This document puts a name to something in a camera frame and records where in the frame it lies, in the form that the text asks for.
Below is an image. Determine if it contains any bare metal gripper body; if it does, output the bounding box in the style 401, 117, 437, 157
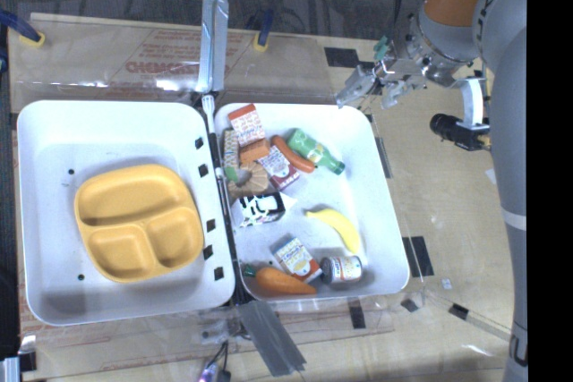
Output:
373, 29, 458, 90

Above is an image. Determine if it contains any green bottle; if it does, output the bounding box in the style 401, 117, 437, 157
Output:
286, 128, 346, 175

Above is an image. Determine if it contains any orange sausage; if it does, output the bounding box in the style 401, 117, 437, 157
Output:
271, 134, 316, 174

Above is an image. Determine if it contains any white plastic tray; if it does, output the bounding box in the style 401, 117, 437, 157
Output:
213, 102, 411, 304
16, 98, 237, 327

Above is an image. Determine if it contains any red and white carton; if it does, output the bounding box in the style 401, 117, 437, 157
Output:
258, 145, 301, 192

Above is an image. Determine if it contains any orange and white patterned carton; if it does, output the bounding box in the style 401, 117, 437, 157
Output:
227, 103, 267, 148

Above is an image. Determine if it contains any brown bread slice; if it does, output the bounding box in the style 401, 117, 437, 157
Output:
239, 139, 271, 165

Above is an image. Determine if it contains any yellow banana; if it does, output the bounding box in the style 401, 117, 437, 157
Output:
304, 208, 362, 255

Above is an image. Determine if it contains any white and green patterned carton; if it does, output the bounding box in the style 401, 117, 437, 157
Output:
222, 128, 242, 184

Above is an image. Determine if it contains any black and white carton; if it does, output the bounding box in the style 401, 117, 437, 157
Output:
231, 191, 298, 229

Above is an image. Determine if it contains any small white can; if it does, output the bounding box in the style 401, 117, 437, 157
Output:
319, 255, 363, 285

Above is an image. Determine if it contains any white and orange juice carton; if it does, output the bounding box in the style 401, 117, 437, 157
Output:
271, 236, 323, 284

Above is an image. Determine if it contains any orange carrot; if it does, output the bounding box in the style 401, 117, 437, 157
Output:
242, 264, 318, 297

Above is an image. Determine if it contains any brown cardboard board red print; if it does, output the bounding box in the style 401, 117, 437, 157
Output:
6, 12, 396, 382

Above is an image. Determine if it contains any yellow divided plate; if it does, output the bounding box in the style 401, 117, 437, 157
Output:
73, 164, 205, 284

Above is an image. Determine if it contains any black cylinder on white bracket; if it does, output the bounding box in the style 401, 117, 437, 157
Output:
429, 75, 492, 152

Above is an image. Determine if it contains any tan ring biscuit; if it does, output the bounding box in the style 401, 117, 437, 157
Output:
227, 161, 270, 199

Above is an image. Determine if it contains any black block with thin wires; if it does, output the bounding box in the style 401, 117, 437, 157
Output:
200, 364, 233, 382

